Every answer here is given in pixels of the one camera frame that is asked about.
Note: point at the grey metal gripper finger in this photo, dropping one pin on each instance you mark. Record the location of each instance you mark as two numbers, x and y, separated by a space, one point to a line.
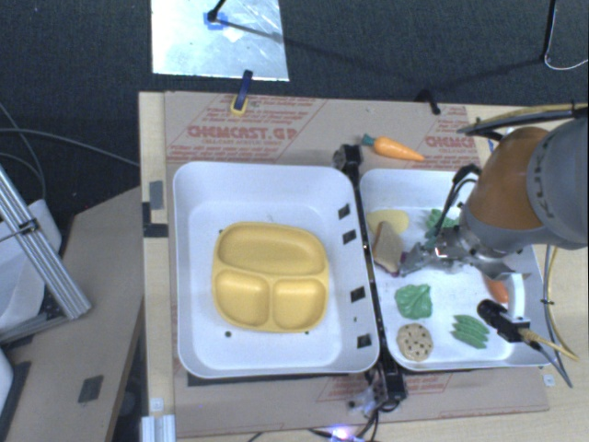
412 266
419 250

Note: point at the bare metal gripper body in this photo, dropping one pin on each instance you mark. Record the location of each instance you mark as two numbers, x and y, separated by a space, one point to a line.
458 249

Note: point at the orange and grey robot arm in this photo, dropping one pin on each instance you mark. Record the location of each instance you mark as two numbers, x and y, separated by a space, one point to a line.
515 187

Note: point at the brown bread slice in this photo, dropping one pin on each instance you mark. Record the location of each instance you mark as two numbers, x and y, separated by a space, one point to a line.
387 247

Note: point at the green broccoli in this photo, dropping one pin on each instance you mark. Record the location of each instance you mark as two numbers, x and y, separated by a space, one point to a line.
437 221

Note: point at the green lettuce leaf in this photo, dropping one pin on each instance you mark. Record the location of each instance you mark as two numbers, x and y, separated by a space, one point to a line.
414 301

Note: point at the white plastic tray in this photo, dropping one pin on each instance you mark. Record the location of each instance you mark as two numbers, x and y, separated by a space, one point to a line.
198 265
455 288

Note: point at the thin black rod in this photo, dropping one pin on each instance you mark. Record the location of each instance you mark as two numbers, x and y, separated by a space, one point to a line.
370 265

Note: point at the yellow flat slice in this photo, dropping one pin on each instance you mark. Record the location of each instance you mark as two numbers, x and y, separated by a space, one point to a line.
391 217

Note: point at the orange rounded toy food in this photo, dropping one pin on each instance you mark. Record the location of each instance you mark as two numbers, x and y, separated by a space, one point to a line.
498 290

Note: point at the brown chocolate chip biscuit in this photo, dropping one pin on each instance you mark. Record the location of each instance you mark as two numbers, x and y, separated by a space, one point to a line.
415 342

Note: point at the green pea pods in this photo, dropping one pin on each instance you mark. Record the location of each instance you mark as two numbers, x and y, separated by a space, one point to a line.
470 332

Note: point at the orange carrot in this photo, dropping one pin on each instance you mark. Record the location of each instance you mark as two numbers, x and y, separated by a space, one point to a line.
396 149

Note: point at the yellow divided plate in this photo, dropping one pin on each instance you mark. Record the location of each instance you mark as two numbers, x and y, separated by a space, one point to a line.
271 274

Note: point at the brown cardboard board red print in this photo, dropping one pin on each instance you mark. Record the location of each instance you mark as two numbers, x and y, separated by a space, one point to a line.
294 127

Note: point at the black cylinder on white bracket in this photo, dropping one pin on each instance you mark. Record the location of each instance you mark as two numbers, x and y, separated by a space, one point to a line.
499 318

